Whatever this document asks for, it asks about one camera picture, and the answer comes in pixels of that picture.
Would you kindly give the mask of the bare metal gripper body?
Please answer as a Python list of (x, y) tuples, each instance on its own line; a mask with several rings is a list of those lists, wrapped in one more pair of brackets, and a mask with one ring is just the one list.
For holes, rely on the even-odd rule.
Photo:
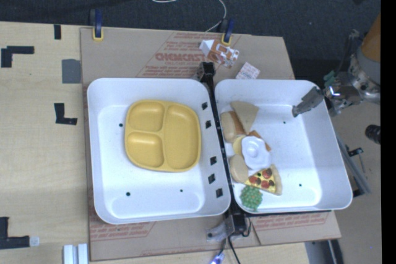
[(334, 70), (324, 76), (324, 95), (330, 105), (330, 115), (336, 116), (350, 106), (362, 102), (381, 103), (381, 88), (359, 67), (346, 72)]

